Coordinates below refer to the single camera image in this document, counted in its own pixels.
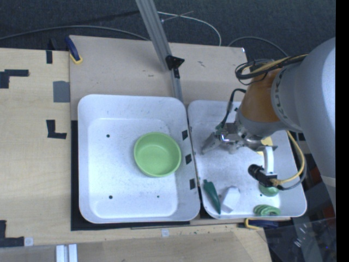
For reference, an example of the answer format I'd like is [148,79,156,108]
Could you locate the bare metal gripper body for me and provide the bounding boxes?
[217,122,267,152]

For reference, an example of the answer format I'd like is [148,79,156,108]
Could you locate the white plastic tray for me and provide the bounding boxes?
[187,99,308,220]
[77,93,201,224]

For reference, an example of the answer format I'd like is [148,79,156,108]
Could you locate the yellow toy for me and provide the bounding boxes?
[260,136,274,154]

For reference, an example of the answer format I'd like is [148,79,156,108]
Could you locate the white carton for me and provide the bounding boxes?
[220,186,241,213]

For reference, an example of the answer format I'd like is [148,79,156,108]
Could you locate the dark green toy pepper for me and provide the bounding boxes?
[202,179,222,215]

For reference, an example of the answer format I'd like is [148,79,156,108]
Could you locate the green bowl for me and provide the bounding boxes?
[133,132,182,178]

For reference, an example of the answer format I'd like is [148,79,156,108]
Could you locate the pale green round toy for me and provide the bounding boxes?
[258,183,280,198]

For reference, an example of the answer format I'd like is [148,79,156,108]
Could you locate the pale green ribbed toy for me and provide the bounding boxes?
[252,204,282,217]

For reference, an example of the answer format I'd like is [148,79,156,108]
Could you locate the pale wood board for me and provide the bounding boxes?
[69,35,292,229]

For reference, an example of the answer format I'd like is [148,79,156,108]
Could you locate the black cylinder on white bracket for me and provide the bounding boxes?
[247,145,279,188]

